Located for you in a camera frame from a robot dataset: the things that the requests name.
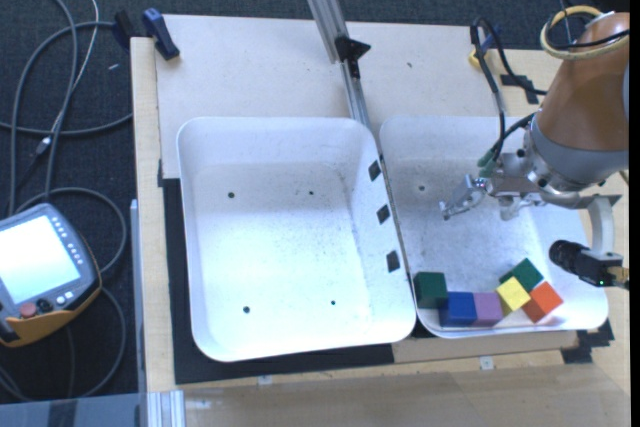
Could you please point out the orange cube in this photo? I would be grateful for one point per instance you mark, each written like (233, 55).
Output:
(544, 301)

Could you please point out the blue cube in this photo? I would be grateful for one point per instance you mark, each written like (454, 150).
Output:
(459, 309)

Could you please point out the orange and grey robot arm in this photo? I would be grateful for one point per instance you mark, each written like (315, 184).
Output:
(585, 105)

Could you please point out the pale wood flat board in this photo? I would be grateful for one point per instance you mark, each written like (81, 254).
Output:
(250, 75)

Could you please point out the purple cube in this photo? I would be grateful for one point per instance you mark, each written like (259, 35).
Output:
(487, 309)

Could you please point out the black cylinder on white bracket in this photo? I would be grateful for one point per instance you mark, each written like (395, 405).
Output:
(575, 260)

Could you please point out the dark green cube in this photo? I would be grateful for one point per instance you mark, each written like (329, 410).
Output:
(525, 272)
(430, 289)

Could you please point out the white plastic tray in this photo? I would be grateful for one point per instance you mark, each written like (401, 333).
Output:
(280, 245)
(450, 255)

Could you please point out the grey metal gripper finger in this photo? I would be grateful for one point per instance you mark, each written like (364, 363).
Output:
(462, 200)
(510, 207)

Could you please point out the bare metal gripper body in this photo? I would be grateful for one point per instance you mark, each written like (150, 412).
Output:
(515, 177)

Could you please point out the yellow cube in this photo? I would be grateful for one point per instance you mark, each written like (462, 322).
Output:
(513, 295)

